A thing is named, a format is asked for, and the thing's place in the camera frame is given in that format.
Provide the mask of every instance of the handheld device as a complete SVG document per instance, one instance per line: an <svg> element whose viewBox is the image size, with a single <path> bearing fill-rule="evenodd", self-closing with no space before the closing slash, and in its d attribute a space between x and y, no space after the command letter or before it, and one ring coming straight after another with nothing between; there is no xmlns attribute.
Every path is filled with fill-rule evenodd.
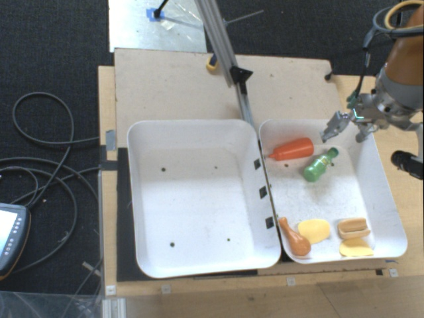
<svg viewBox="0 0 424 318"><path fill-rule="evenodd" d="M30 220L25 206L0 203L0 280L12 272L21 256Z"/></svg>

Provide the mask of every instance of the blue tape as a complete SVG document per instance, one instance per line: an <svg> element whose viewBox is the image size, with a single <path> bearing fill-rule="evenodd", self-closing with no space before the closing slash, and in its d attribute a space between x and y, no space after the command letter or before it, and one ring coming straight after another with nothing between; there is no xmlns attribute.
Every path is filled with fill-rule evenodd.
<svg viewBox="0 0 424 318"><path fill-rule="evenodd" d="M154 17L154 12L155 12L156 8L149 8L146 10L146 16L148 17L149 21L160 21L160 19L163 19L165 17L165 13L163 11L160 11L160 16L159 18L155 18Z"/></svg>

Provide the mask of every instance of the black carpet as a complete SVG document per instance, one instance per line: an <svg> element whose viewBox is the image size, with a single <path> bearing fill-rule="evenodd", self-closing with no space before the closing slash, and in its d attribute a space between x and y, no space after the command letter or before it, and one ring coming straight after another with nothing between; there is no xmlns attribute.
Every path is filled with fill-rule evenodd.
<svg viewBox="0 0 424 318"><path fill-rule="evenodd" d="M228 21L265 10L257 17L229 25L236 53L328 59L336 74L360 73L362 39L373 14L397 1L218 0ZM0 160L32 156L59 162L63 157L66 145L35 145L14 128L13 105L29 92L53 93L66 102L74 115L75 139L98 135L97 67L113 64L108 32L107 0L0 0ZM391 40L385 38L373 45L369 74L379 70L390 47ZM24 101L17 116L32 136L69 140L68 116L50 99ZM98 166L97 141L73 146L66 165L75 170ZM13 164L53 170L46 164ZM6 166L10 163L1 163L0 168ZM12 202L32 189L25 173L5 172L2 176L0 202ZM87 177L97 187L97 173ZM0 282L0 290L74 293L88 274L81 264L98 262L97 202L80 180L71 180L68 185L79 209L71 239L46 262ZM18 269L58 246L72 224L72 202L64 190L52 187L43 199L32 211L32 229ZM81 293L93 293L97 284L98 279L92 277Z"/></svg>

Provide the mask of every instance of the metal sheet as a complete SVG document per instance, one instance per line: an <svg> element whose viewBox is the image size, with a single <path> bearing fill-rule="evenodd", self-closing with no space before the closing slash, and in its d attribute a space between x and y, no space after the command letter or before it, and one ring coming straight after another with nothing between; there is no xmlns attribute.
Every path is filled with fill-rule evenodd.
<svg viewBox="0 0 424 318"><path fill-rule="evenodd" d="M164 18L149 18L163 0L109 0L109 44L115 48L141 48L206 53L203 23L194 0L169 0Z"/></svg>

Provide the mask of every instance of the empty white tray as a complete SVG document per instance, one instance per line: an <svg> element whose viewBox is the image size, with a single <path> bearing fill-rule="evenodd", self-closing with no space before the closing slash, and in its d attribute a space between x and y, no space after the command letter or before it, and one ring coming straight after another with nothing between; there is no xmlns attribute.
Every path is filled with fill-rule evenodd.
<svg viewBox="0 0 424 318"><path fill-rule="evenodd" d="M128 132L136 258L166 278L267 268L281 253L258 138L240 120Z"/></svg>
<svg viewBox="0 0 424 318"><path fill-rule="evenodd" d="M292 254L282 234L285 251L290 258L304 264L401 256L406 251L407 238L374 137L370 135L364 142L357 143L358 129L350 124L339 136L323 144L319 132L326 127L326 122L272 120L260 127L262 152L277 216L287 217L295 231L297 224L307 219L325 219L331 227L330 237L313 244L311 252L304 257ZM275 147L305 136L314 143L313 156L279 162L267 158ZM334 166L317 182L307 182L303 169L331 147L339 151L333 160ZM374 249L373 256L340 255L342 239L337 233L337 223L351 217L366 218L371 234L363 239Z"/></svg>

